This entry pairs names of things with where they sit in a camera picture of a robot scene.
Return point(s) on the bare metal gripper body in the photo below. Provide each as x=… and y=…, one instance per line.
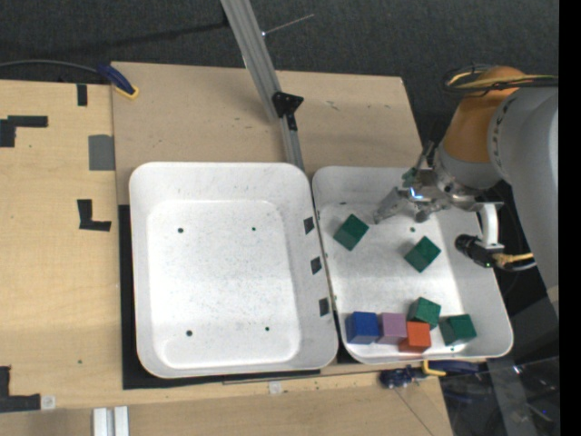
x=436, y=191

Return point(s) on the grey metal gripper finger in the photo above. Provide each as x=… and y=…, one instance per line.
x=390, y=207
x=425, y=213

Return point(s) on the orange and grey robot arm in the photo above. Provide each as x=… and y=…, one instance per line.
x=526, y=143

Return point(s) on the green cube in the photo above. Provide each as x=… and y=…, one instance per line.
x=422, y=254
x=350, y=231
x=425, y=310
x=457, y=329

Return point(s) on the white plastic tray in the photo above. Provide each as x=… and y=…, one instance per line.
x=386, y=280
x=222, y=284

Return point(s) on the purple cube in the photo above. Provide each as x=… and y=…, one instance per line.
x=393, y=328

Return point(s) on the orange cube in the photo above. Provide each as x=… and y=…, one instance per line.
x=417, y=336

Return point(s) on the blue cube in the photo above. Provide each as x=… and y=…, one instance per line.
x=362, y=328

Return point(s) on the pale wood board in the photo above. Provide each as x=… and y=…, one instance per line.
x=204, y=121

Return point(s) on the black cylinder on white bracket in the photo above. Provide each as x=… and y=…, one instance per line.
x=474, y=249

